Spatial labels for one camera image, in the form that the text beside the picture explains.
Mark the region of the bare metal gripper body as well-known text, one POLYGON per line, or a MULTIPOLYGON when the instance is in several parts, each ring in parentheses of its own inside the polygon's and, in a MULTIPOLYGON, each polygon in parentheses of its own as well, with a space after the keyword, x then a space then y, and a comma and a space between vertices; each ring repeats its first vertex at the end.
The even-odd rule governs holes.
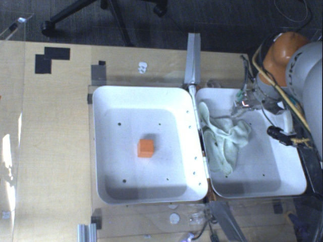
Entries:
POLYGON ((234 101, 236 110, 260 110, 263 108, 263 101, 257 97, 255 89, 239 90, 234 101))

